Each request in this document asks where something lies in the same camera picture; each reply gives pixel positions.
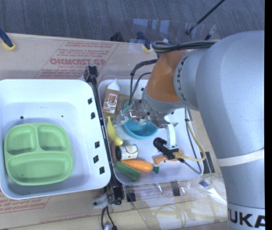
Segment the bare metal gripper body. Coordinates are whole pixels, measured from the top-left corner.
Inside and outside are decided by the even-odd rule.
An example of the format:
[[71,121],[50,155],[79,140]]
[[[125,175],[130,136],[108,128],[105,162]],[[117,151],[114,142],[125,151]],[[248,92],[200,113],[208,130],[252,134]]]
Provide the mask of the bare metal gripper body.
[[168,125],[177,126],[178,122],[171,122],[169,112],[158,111],[151,107],[145,100],[134,100],[128,105],[129,101],[124,104],[122,112],[129,119],[135,122],[149,121],[157,128],[165,128]]

